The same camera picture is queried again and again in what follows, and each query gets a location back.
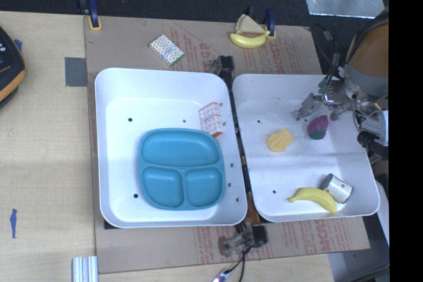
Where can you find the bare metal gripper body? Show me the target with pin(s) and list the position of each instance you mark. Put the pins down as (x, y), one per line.
(343, 96)

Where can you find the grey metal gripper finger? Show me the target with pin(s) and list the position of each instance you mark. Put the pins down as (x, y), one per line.
(309, 105)
(337, 114)

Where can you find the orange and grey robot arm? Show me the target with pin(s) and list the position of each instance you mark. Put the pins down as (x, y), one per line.
(370, 53)

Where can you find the purple grapes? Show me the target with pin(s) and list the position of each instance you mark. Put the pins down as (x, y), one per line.
(318, 128)

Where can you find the yellow ridged biscuit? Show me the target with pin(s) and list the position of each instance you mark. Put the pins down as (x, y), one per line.
(279, 140)

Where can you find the white plastic tray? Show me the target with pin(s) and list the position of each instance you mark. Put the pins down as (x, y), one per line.
(297, 168)
(122, 155)

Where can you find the white can orange dots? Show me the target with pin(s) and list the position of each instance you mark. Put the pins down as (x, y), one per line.
(338, 189)

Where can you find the yellow banana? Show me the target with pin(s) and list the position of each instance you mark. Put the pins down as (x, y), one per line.
(248, 40)
(315, 195)

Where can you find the orange and white carton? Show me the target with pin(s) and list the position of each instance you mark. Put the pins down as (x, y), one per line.
(210, 119)

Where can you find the beige sandwich wedge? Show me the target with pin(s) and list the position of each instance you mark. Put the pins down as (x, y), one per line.
(248, 24)

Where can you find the blue divided plate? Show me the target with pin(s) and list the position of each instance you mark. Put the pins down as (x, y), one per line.
(180, 168)

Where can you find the white patterned packet green edge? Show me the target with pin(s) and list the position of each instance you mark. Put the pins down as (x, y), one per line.
(166, 49)

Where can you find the brown cardboard board red print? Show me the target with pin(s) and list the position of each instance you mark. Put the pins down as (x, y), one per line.
(132, 251)

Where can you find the black cylinder on white bracket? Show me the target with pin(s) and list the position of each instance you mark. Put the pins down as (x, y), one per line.
(373, 128)

